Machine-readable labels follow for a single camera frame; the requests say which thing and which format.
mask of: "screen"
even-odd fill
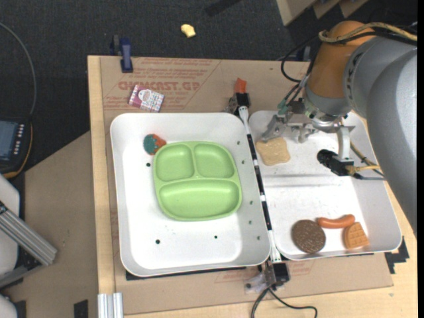
[[[14,121],[0,120],[0,160],[10,159],[18,125]]]

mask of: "black floor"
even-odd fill
[[[410,25],[417,0],[371,0],[350,19]],[[29,168],[89,130],[86,58],[108,54],[114,34],[133,56],[276,60],[342,21],[338,7],[282,24],[276,0],[0,0],[0,22],[28,48],[38,97]],[[183,23],[195,25],[187,41]],[[32,78],[18,42],[0,28],[0,115],[25,116]]]

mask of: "wooden table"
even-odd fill
[[[105,125],[103,114],[101,57],[87,59],[89,75],[89,102],[91,119],[91,143],[93,155],[93,186],[95,199],[95,224],[97,239],[98,292],[116,292],[107,158],[105,155]],[[417,317],[417,240],[399,204],[391,194],[394,210],[404,235],[410,259],[396,264],[393,275],[394,286],[374,290],[329,293],[308,297],[291,298],[291,305],[313,305],[320,317]],[[126,317],[250,317],[252,303],[219,305],[168,312],[127,315]],[[257,310],[257,317],[312,317],[312,312],[303,313],[283,308],[276,300],[266,300]]]

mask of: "sausage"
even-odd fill
[[[349,227],[355,222],[354,215],[344,215],[340,219],[318,218],[318,225],[324,229],[343,229]]]

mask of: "green plate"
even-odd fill
[[[237,167],[231,153],[220,144],[167,144],[155,154],[153,171],[159,206],[173,219],[218,219],[240,207]]]

